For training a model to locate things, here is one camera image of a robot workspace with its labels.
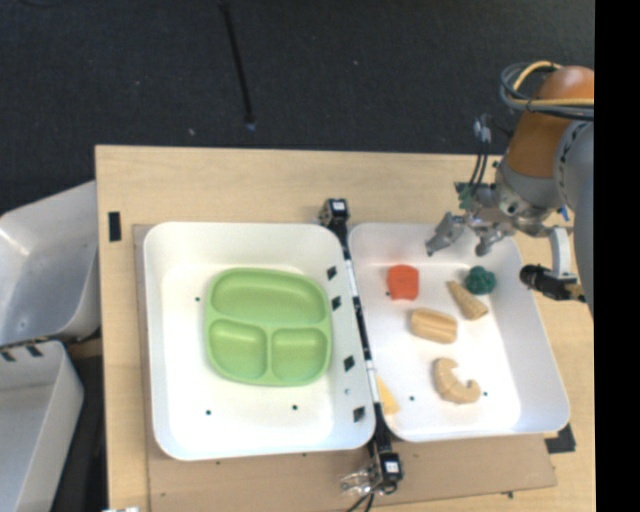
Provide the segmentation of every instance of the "toy food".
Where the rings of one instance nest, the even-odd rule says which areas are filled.
[[[419,272],[410,265],[394,265],[387,272],[387,286],[392,300],[414,300],[418,296]]]
[[[209,361],[228,379],[303,386],[331,360],[329,300],[312,279],[262,268],[231,268],[209,285],[205,302]]]
[[[398,402],[389,391],[389,388],[385,385],[379,375],[376,375],[376,382],[378,383],[378,389],[380,390],[380,401],[382,402],[382,412],[385,414],[395,414],[400,410]]]
[[[453,343],[458,336],[458,322],[446,313],[418,308],[411,314],[411,332],[438,343]]]
[[[460,306],[462,314],[468,320],[476,320],[489,312],[489,308],[479,299],[476,299],[471,292],[465,289],[456,281],[447,281],[447,287],[453,298]]]
[[[495,288],[496,276],[493,272],[478,265],[473,267],[464,278],[464,285],[474,295],[486,295]]]
[[[453,374],[458,367],[453,359],[443,357],[433,364],[433,374],[436,389],[440,396],[456,404],[469,404],[480,398],[480,386],[475,380],[467,382],[466,386]]]

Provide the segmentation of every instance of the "wooden block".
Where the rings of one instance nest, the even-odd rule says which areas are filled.
[[[453,374],[453,369],[458,363],[453,359],[443,357],[433,364],[434,380],[440,396],[456,404],[469,404],[480,398],[480,386],[475,380],[465,384],[460,382]]]
[[[484,304],[484,302],[480,299],[476,299],[476,297],[460,283],[457,283],[456,281],[447,281],[447,286],[449,287],[449,291],[451,291],[453,298],[458,303],[458,306],[460,306],[462,314],[468,320],[476,320],[489,312],[489,308]]]
[[[446,313],[418,308],[411,315],[411,332],[438,343],[453,343],[458,336],[458,322]]]

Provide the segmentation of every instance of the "black bracket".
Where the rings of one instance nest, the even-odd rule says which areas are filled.
[[[0,356],[8,363],[13,363],[16,360],[16,358],[13,357],[11,353],[6,349],[0,349]]]
[[[109,242],[119,242],[122,240],[122,224],[120,222],[120,212],[109,212]]]
[[[400,456],[397,453],[380,453],[378,458],[383,485],[395,487],[404,477]]]
[[[576,288],[578,284],[576,276],[558,278],[551,274],[551,270],[540,264],[522,267],[520,269],[520,281],[528,288],[536,290],[552,300],[587,301],[582,287]]]
[[[558,431],[558,437],[545,439],[544,442],[547,444],[549,454],[576,451],[576,439],[573,437],[573,431],[569,423],[567,423],[562,430]]]
[[[349,246],[347,244],[347,221],[349,220],[349,208],[346,199],[327,199],[318,214],[320,224],[332,231],[340,240],[344,258],[350,260]]]

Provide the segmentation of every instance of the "black floor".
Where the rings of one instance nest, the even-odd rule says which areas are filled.
[[[594,67],[595,0],[0,0],[0,213],[95,144],[473,153],[507,65]],[[498,138],[494,151],[505,147]]]

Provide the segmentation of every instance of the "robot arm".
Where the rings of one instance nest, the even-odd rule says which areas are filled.
[[[520,89],[533,73],[546,77],[527,97]],[[500,95],[523,113],[496,169],[495,183],[482,183],[491,132],[481,116],[474,124],[482,147],[476,168],[468,183],[456,184],[465,212],[445,215],[426,243],[427,252],[451,245],[465,227],[480,239],[478,256],[517,231],[546,237],[553,249],[552,268],[526,266],[521,280],[556,300],[588,302],[593,315],[594,73],[547,61],[516,64],[503,71]],[[544,225],[552,212],[565,207],[575,214],[573,229]],[[582,285],[568,272],[571,253],[566,240],[572,231]]]

